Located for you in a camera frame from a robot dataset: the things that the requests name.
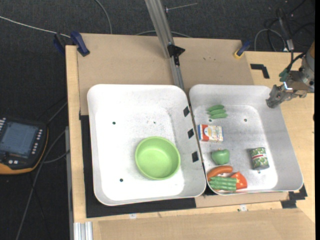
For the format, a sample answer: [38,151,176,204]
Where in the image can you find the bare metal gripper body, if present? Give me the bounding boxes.
[283,68,316,98]

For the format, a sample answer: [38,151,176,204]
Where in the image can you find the white plastic tray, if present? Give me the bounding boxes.
[188,83,305,196]
[86,83,207,207]

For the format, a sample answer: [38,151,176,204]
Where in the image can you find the green and white can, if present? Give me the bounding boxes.
[249,146,271,171]

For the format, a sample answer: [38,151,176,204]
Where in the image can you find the green pea pods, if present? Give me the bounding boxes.
[206,104,229,120]

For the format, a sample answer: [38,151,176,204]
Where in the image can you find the white and red carton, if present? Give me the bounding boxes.
[197,123,224,144]

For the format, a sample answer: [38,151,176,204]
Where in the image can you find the green bell pepper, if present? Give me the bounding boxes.
[210,148,231,166]

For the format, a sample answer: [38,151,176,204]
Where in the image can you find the red pizza slice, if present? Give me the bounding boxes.
[229,171,249,191]

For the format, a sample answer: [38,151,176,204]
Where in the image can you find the orange sausage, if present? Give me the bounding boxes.
[206,165,234,182]

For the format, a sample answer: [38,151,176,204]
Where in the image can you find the green asparagus bundle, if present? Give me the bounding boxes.
[208,175,238,192]

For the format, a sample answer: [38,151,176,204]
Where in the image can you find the green bowl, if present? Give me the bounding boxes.
[134,135,182,181]

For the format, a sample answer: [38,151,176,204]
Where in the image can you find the brown cardboard board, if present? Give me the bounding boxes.
[76,32,291,209]

